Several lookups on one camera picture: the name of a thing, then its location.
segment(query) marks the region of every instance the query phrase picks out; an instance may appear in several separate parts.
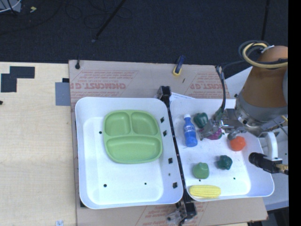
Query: white tray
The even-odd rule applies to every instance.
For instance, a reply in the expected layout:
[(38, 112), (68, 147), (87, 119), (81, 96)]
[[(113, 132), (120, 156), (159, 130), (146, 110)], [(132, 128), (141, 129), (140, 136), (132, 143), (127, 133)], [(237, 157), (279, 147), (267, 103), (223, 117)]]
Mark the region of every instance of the white tray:
[[(147, 111), (157, 120), (163, 145), (158, 159), (121, 164), (107, 155), (100, 134), (104, 117), (110, 112), (127, 109)], [(85, 97), (76, 103), (75, 114), (79, 194), (84, 205), (91, 209), (104, 209), (173, 204), (182, 198), (183, 186), (168, 111), (162, 101), (154, 98)]]
[[(195, 147), (186, 147), (183, 134), (184, 114), (193, 116), (205, 112), (211, 118), (222, 104), (221, 99), (176, 99), (170, 104), (174, 125), (174, 133), (182, 162), (183, 174), (187, 191), (192, 185), (214, 185), (221, 188), (221, 195), (215, 199), (198, 198), (190, 195), (196, 201), (213, 201), (246, 197), (265, 197), (274, 192), (274, 182), (270, 173), (249, 162), (252, 152), (263, 153), (259, 139), (250, 133), (239, 136), (245, 138), (246, 146), (239, 152), (230, 148), (227, 134), (218, 140), (198, 139)], [(234, 108), (235, 99), (226, 100), (226, 108)], [(229, 170), (219, 169), (216, 162), (221, 155), (227, 155), (233, 160)], [(192, 174), (192, 168), (199, 162), (209, 166), (209, 177), (199, 180)]]

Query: white cable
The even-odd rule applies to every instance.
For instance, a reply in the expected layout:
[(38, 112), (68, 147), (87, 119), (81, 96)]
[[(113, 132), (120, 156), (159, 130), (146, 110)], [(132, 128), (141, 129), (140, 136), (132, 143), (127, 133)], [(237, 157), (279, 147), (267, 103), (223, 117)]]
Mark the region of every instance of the white cable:
[[(12, 6), (12, 8), (14, 8), (15, 6), (17, 6), (22, 0), (19, 0), (15, 5)], [(4, 10), (0, 10), (0, 13), (2, 12), (6, 12), (6, 11), (10, 11), (11, 8), (7, 8), (7, 9), (4, 9)]]

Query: blue bottle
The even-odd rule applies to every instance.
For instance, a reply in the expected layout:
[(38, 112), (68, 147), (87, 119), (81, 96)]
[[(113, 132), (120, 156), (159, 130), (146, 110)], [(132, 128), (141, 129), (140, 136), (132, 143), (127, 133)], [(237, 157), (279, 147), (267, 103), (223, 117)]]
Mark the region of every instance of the blue bottle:
[(184, 129), (184, 135), (185, 135), (185, 144), (188, 147), (196, 146), (198, 144), (198, 140), (197, 140), (197, 136), (196, 136), (196, 128), (190, 120), (190, 115), (185, 114), (184, 120), (185, 120), (185, 124), (184, 124), (183, 129)]

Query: green plate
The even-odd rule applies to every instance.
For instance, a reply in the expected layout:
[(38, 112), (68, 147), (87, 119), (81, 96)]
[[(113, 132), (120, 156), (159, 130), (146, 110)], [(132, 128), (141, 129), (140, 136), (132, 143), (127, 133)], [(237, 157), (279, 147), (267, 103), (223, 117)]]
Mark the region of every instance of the green plate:
[(103, 139), (108, 156), (118, 163), (154, 161), (163, 150), (158, 123), (146, 111), (119, 110), (107, 114)]

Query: yellow corn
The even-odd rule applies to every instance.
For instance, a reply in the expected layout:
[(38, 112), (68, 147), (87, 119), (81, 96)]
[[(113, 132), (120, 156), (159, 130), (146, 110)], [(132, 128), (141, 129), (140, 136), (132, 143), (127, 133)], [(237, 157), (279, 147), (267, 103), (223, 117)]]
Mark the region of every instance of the yellow corn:
[(189, 193), (195, 197), (217, 198), (221, 195), (221, 188), (214, 185), (193, 185), (189, 188)]

